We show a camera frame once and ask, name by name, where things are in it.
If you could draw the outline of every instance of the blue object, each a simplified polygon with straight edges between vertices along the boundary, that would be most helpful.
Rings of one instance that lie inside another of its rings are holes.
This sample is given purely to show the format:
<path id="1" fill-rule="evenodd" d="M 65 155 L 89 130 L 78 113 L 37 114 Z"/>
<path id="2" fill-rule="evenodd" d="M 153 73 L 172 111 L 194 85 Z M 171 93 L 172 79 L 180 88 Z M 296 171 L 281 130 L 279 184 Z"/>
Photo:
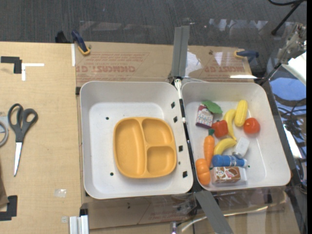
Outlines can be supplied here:
<path id="1" fill-rule="evenodd" d="M 73 40 L 76 41 L 83 52 L 87 52 L 88 48 L 77 30 L 72 31 Z"/>
<path id="2" fill-rule="evenodd" d="M 232 155 L 214 155 L 212 160 L 213 166 L 240 166 L 246 167 L 247 160 L 239 159 Z"/>
<path id="3" fill-rule="evenodd" d="M 249 63 L 251 63 L 251 61 L 254 58 L 259 57 L 259 53 L 254 50 L 244 50 L 244 51 L 236 52 L 236 54 L 241 57 L 247 57 Z"/>

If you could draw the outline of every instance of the scissors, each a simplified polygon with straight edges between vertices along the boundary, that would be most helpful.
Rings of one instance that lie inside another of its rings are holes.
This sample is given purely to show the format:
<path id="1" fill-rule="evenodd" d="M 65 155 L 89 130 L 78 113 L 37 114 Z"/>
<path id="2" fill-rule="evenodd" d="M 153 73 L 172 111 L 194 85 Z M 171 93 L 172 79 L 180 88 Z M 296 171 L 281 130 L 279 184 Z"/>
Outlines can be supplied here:
<path id="1" fill-rule="evenodd" d="M 16 107 L 18 107 L 17 116 L 16 116 L 17 121 L 16 121 L 16 124 L 12 124 L 11 114 Z M 34 115 L 34 117 L 32 118 L 31 121 L 27 121 L 27 117 L 29 115 Z M 21 147 L 22 147 L 25 135 L 26 135 L 27 131 L 29 130 L 29 128 L 33 124 L 35 124 L 37 120 L 38 120 L 38 114 L 32 108 L 28 108 L 28 109 L 24 110 L 20 104 L 16 103 L 9 109 L 9 112 L 8 112 L 9 125 L 12 127 L 12 129 L 14 130 L 15 135 L 16 135 L 14 176 L 16 176 L 16 173 L 18 171 L 19 162 L 20 162 L 20 152 L 21 152 Z"/>

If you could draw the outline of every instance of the tape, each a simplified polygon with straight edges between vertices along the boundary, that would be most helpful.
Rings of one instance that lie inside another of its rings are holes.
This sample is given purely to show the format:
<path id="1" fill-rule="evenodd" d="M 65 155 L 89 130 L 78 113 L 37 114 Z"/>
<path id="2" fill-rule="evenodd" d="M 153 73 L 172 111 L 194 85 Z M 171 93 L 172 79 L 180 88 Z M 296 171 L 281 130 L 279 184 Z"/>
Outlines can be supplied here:
<path id="1" fill-rule="evenodd" d="M 26 81 L 26 67 L 43 67 L 44 63 L 22 63 L 21 64 L 21 80 Z"/>
<path id="2" fill-rule="evenodd" d="M 62 216 L 62 217 L 60 218 L 60 222 L 61 222 L 62 224 L 66 224 L 66 223 L 68 223 L 68 219 L 69 219 L 68 216 Z"/>
<path id="3" fill-rule="evenodd" d="M 75 44 L 72 43 L 72 66 L 76 65 L 76 56 L 75 56 Z"/>
<path id="4" fill-rule="evenodd" d="M 54 197 L 66 197 L 66 189 L 55 189 Z"/>

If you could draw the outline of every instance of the scissor handle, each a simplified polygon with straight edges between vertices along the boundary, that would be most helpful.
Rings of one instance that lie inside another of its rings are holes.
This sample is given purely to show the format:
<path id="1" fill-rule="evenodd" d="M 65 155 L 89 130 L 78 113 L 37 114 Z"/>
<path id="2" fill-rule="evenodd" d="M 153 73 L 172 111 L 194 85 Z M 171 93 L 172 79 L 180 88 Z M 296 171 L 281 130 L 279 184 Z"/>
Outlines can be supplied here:
<path id="1" fill-rule="evenodd" d="M 12 111 L 18 107 L 18 112 L 16 114 L 16 124 L 12 124 L 12 120 L 11 120 L 11 117 L 12 117 Z M 19 103 L 16 103 L 14 104 L 10 109 L 9 109 L 9 112 L 8 112 L 8 120 L 9 120 L 9 125 L 12 127 L 12 129 L 14 130 L 15 132 L 15 135 L 16 135 L 16 142 L 22 142 L 23 141 L 23 134 L 21 132 L 21 128 L 20 128 L 20 125 L 21 125 L 21 119 L 23 117 L 23 107 L 22 105 L 20 105 Z"/>
<path id="2" fill-rule="evenodd" d="M 17 122 L 16 124 L 12 124 L 11 115 L 14 108 L 19 107 L 16 118 Z M 31 121 L 27 121 L 27 117 L 29 115 L 33 114 L 34 117 Z M 16 135 L 16 142 L 23 142 L 24 136 L 28 129 L 38 120 L 38 114 L 34 109 L 28 108 L 26 110 L 23 109 L 22 105 L 19 103 L 14 104 L 8 112 L 8 120 L 9 125 L 12 127 L 12 129 L 15 132 Z"/>
<path id="3" fill-rule="evenodd" d="M 31 121 L 27 121 L 27 117 L 29 115 L 34 115 L 34 117 L 32 118 Z M 36 121 L 38 120 L 38 114 L 37 112 L 32 109 L 32 108 L 27 108 L 24 110 L 23 112 L 23 117 L 22 117 L 22 127 L 21 127 L 21 132 L 23 134 L 23 137 L 25 136 L 25 134 L 27 133 L 28 129 L 36 123 Z"/>

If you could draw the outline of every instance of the toy bell pepper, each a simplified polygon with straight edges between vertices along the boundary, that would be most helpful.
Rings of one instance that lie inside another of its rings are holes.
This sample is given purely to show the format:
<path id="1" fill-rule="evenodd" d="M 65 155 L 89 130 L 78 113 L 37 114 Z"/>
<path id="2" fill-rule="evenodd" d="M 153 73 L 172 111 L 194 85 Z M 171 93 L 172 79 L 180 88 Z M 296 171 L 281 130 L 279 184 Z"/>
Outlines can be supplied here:
<path id="1" fill-rule="evenodd" d="M 211 128 L 214 129 L 214 135 L 217 138 L 220 138 L 222 136 L 225 136 L 228 134 L 228 124 L 226 120 L 217 120 L 215 123 L 211 125 Z"/>

